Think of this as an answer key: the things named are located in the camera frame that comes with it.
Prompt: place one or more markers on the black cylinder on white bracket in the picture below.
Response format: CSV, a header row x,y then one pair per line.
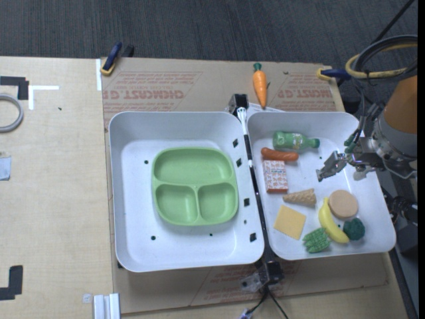
x,y
403,208

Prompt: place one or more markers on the orange sausage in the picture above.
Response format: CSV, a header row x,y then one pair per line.
x,y
279,155

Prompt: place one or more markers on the thin black and white rod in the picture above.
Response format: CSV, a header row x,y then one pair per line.
x,y
251,165

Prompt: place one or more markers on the green broccoli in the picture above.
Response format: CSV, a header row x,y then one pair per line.
x,y
354,228

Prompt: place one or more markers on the white plastic tray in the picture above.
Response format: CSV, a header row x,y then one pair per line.
x,y
136,194
372,211

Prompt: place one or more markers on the orange and white carton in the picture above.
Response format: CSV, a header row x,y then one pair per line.
x,y
275,176

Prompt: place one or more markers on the yellow square cracker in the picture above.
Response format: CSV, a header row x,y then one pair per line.
x,y
289,222

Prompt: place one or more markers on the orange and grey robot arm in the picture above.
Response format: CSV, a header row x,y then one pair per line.
x,y
401,111

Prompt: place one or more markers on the tan round biscuit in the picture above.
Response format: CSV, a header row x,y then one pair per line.
x,y
343,204

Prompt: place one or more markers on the green divided plate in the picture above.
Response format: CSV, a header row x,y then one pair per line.
x,y
194,186

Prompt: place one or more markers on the green grapes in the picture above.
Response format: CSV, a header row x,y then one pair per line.
x,y
317,240

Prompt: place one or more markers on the tan waffle cone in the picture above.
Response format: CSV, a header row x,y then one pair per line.
x,y
303,197

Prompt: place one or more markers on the green plastic bottle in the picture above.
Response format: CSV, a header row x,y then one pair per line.
x,y
292,141

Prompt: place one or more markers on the white paper sheet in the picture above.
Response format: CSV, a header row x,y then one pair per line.
x,y
265,107

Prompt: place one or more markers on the brown cardboard board red print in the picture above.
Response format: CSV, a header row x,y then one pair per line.
x,y
166,88

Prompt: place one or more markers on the yellow banana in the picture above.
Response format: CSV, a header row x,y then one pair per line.
x,y
327,223

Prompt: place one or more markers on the orange carrot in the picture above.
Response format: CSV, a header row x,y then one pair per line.
x,y
260,86

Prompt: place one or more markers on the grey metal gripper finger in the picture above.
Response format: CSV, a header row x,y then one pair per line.
x,y
328,163
335,169

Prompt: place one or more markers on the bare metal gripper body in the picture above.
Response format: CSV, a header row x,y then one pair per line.
x,y
367,155

